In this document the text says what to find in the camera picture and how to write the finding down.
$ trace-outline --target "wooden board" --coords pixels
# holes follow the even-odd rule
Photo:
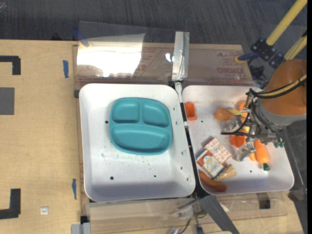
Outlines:
[[[74,59],[77,59],[77,55],[81,52],[91,51],[94,47],[102,47],[102,52],[107,51],[110,46],[115,51],[122,51],[124,47],[132,46],[131,43],[126,42],[101,42],[101,41],[89,41],[90,47],[86,48],[82,44],[73,47]],[[167,62],[165,54],[173,54],[173,43],[143,43],[141,61],[137,67],[136,75],[134,75],[132,82],[140,82],[140,79],[146,79],[152,83],[168,84],[168,77],[171,76],[172,64]],[[236,55],[242,55],[243,49],[238,44],[190,44],[188,75],[189,79],[186,84],[192,84],[192,81],[203,82],[204,84],[251,84],[252,75],[248,68],[247,62],[237,64],[234,61]],[[74,63],[75,71],[75,89],[79,90],[82,86],[88,83],[102,83],[108,82],[106,78],[101,77],[103,71],[100,71],[97,67],[90,65],[79,65]],[[116,83],[125,82],[124,79],[114,80]],[[77,99],[77,116],[78,126],[80,126],[79,118],[79,102]],[[80,177],[81,177],[81,199],[82,205],[88,202],[88,197],[84,191],[83,185],[83,154],[81,143],[81,129],[78,127],[78,140],[79,140],[79,159],[80,159]]]
[[[218,196],[230,219],[241,234],[249,233],[296,233],[303,230],[296,213],[294,203],[287,192],[271,192],[269,209],[259,209],[256,194]],[[172,226],[180,231],[184,229],[190,209],[198,209],[196,203],[187,203],[186,199],[159,201],[132,201],[125,203],[90,203],[90,223],[93,234],[168,234]],[[198,219],[205,233],[221,231],[213,219],[206,215]],[[195,232],[196,221],[192,221],[185,231]]]
[[[0,233],[69,234],[80,222],[75,43],[0,40],[0,55],[21,59],[20,76],[12,75],[11,63],[0,62],[0,87],[15,88],[14,115],[0,115],[0,208],[9,207],[10,189],[21,189],[21,214],[0,220]],[[41,215],[45,206],[49,214]]]

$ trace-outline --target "wooden table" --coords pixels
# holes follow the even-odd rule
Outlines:
[[[11,63],[0,62],[0,87],[15,88],[14,115],[0,115],[0,209],[9,208],[11,189],[21,189],[21,213],[1,219],[0,233],[69,234],[71,225],[80,223],[74,45],[77,42],[0,40],[0,55],[21,59],[21,75],[12,75]],[[241,233],[303,233],[293,202],[285,197],[284,204],[286,215],[234,224]],[[41,207],[48,207],[48,214],[40,214]],[[214,223],[203,227],[207,233],[220,231]]]

